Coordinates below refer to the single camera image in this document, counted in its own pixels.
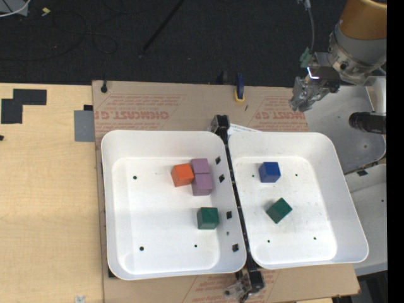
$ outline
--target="green connector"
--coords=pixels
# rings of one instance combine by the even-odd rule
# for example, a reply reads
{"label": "green connector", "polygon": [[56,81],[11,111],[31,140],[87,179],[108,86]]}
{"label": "green connector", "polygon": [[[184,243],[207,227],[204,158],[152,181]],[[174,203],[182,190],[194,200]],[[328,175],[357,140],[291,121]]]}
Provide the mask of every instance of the green connector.
{"label": "green connector", "polygon": [[198,229],[213,230],[219,224],[217,208],[200,208],[196,216],[198,218]]}
{"label": "green connector", "polygon": [[308,47],[304,50],[303,54],[300,56],[300,67],[301,68],[306,68],[310,64],[311,61],[311,55],[310,55],[310,50]]}
{"label": "green connector", "polygon": [[290,205],[283,198],[280,198],[269,209],[267,209],[266,214],[269,215],[275,223],[278,223],[291,211],[292,208]]}

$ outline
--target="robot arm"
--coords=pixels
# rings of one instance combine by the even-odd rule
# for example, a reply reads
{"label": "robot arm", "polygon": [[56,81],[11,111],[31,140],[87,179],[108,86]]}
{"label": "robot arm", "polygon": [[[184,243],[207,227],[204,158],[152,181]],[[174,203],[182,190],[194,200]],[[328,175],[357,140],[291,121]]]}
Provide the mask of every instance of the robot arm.
{"label": "robot arm", "polygon": [[[310,2],[300,1],[310,11]],[[376,111],[352,114],[350,125],[385,134],[386,73],[381,66],[386,62],[386,37],[387,0],[348,0],[330,34],[328,52],[306,49],[300,58],[307,76],[296,77],[291,108],[307,111],[327,94],[337,93],[341,85],[371,86],[377,96]]]}

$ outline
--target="blue cube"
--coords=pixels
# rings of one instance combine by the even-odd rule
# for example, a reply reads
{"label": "blue cube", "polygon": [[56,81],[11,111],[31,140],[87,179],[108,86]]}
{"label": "blue cube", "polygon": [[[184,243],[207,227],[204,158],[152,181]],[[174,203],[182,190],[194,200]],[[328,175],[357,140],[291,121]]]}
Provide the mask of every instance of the blue cube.
{"label": "blue cube", "polygon": [[280,177],[278,162],[263,162],[258,171],[261,183],[275,183]]}

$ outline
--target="orange block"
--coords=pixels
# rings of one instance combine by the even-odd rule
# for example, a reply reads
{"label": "orange block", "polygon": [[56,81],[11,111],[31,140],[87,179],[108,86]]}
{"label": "orange block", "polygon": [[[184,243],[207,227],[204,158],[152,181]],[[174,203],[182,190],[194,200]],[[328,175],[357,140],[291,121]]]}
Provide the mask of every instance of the orange block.
{"label": "orange block", "polygon": [[190,184],[194,179],[194,172],[189,163],[174,165],[171,170],[171,177],[174,185],[183,186]]}

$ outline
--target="gray metal plate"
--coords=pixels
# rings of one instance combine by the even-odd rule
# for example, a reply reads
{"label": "gray metal plate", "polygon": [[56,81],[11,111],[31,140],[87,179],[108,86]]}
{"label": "gray metal plate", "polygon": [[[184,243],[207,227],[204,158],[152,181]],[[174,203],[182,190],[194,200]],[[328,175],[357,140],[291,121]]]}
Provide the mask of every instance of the gray metal plate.
{"label": "gray metal plate", "polygon": [[325,134],[333,143],[344,173],[381,159],[386,152],[383,135],[365,133],[349,125],[354,112],[371,112],[364,86],[341,86],[304,112],[310,131]]}

